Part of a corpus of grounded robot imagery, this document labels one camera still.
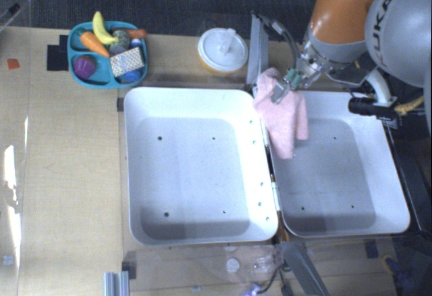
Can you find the blue divided plate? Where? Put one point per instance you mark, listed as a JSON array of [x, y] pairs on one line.
[[101, 80]]

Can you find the black cylinder on white bracket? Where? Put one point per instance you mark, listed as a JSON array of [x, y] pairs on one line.
[[364, 106]]

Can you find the white plastic tray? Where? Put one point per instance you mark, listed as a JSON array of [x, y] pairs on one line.
[[199, 166], [337, 180]]

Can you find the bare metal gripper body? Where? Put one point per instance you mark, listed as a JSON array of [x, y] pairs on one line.
[[310, 68]]

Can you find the yellow cup with white lid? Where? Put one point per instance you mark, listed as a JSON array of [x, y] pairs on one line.
[[222, 46]]

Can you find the orange carrot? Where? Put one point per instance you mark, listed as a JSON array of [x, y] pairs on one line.
[[94, 43]]

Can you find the yellow banana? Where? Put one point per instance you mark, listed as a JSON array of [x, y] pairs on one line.
[[99, 30]]

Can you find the orange sausage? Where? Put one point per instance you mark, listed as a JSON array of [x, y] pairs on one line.
[[137, 33]]

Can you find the pink cloth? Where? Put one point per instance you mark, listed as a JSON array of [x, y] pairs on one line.
[[281, 126]]

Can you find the blue bottle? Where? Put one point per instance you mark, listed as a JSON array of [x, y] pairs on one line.
[[131, 75]]

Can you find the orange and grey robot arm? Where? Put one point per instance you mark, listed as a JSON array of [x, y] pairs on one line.
[[344, 1]]

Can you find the patterned white carton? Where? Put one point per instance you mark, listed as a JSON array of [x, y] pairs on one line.
[[127, 61]]

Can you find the small green can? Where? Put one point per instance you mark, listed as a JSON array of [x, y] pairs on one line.
[[121, 39]]

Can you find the clear plastic bottle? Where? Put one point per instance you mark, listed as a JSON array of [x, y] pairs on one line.
[[263, 262]]

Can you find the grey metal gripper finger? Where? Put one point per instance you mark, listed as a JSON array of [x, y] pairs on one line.
[[279, 92]]

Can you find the purple grapes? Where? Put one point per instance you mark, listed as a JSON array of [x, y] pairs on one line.
[[84, 67]]

